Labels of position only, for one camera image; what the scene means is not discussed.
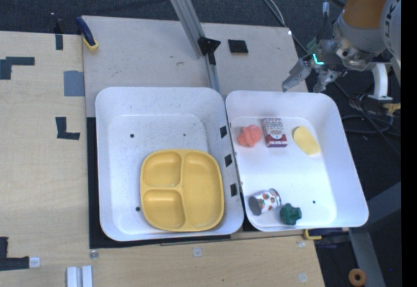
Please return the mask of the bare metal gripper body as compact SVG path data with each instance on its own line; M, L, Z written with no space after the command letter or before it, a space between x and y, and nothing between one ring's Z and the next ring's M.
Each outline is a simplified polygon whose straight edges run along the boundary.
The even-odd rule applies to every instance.
M311 67L317 74L341 74L348 70L363 71L374 58L344 36L311 40Z

